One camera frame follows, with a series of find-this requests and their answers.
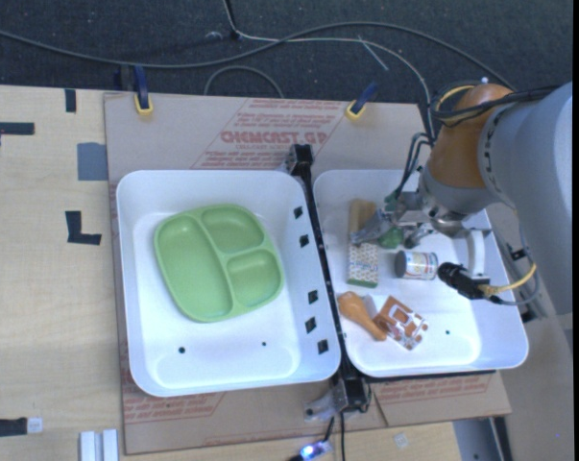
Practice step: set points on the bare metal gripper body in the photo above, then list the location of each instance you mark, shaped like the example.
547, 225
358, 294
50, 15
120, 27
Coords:
426, 211

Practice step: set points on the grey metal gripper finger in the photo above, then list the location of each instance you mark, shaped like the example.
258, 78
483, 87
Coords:
416, 238
368, 232

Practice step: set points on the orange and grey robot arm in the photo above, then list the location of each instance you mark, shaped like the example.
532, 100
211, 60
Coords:
524, 161

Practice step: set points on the tan toy bread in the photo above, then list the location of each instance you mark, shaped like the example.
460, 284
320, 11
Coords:
360, 211

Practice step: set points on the green toy broccoli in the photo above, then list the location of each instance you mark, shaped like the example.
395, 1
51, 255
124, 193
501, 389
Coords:
391, 239

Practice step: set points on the small white can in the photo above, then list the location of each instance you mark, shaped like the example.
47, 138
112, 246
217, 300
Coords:
419, 265

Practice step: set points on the white green patterned carton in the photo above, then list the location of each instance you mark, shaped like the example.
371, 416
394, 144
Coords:
362, 264

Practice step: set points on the orange and white packet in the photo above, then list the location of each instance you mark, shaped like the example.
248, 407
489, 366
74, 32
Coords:
399, 322

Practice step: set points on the white plastic tray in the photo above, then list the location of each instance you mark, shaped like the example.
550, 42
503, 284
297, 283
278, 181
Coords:
212, 358
442, 348

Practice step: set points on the green divided plate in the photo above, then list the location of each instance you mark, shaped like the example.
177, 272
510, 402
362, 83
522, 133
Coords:
198, 267

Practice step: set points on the brown cardboard board red print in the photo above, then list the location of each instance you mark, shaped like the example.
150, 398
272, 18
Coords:
174, 137

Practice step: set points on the black cylinder on white bracket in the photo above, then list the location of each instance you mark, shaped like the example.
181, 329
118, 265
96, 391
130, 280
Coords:
462, 279

